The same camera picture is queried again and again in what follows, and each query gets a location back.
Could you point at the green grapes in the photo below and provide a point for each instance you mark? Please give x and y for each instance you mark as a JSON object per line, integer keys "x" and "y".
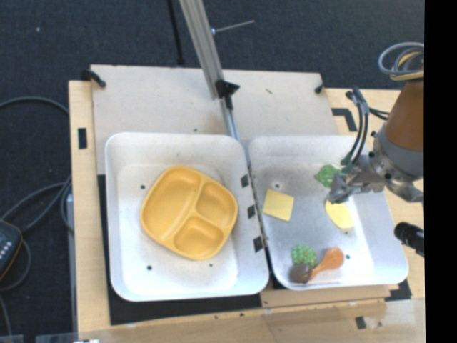
{"x": 303, "y": 255}

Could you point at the black cylinder on white bracket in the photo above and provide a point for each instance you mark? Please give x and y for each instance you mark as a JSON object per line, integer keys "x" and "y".
{"x": 410, "y": 236}

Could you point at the yellow square cheese slice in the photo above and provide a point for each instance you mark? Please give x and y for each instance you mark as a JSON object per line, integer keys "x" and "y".
{"x": 278, "y": 206}

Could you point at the green lettuce leaf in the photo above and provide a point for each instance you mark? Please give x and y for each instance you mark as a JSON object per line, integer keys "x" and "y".
{"x": 324, "y": 175}

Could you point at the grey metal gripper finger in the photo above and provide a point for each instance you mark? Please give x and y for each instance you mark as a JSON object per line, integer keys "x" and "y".
{"x": 341, "y": 180}
{"x": 335, "y": 195}

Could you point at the pale wood flat board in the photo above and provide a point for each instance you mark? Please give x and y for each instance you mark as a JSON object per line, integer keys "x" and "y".
{"x": 84, "y": 206}

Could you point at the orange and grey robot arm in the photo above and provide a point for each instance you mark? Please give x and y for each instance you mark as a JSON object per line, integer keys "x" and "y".
{"x": 407, "y": 120}

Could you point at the yellow rounded cheese slice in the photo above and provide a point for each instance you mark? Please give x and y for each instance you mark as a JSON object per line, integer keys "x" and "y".
{"x": 341, "y": 216}

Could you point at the orange chicken drumstick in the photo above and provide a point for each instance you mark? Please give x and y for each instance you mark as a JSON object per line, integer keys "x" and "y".
{"x": 331, "y": 260}

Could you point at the white plastic tray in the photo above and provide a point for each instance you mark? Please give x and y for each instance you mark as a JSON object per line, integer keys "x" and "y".
{"x": 128, "y": 263}
{"x": 314, "y": 227}

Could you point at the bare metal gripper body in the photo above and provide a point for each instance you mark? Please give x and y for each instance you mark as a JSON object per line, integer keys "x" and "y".
{"x": 375, "y": 179}

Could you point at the yellow divided plate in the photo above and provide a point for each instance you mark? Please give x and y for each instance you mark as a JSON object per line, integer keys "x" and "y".
{"x": 189, "y": 213}

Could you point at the brown round biscuit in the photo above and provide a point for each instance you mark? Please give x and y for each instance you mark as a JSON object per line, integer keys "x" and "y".
{"x": 300, "y": 273}

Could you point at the thin black and white rod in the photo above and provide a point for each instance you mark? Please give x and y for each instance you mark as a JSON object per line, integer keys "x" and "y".
{"x": 257, "y": 209}

